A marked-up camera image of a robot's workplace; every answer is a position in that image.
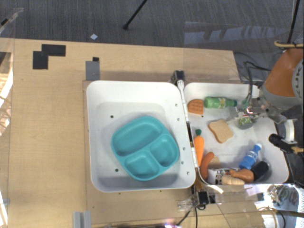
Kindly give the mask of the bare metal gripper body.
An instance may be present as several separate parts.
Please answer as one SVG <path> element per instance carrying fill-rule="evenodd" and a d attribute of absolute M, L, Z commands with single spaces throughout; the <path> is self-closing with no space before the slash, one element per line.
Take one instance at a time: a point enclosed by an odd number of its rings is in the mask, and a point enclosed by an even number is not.
<path fill-rule="evenodd" d="M 253 122 L 258 118 L 269 118 L 276 124 L 282 124 L 287 117 L 282 115 L 282 111 L 270 105 L 262 98 L 245 99 L 238 110 L 245 116 L 248 116 Z"/>

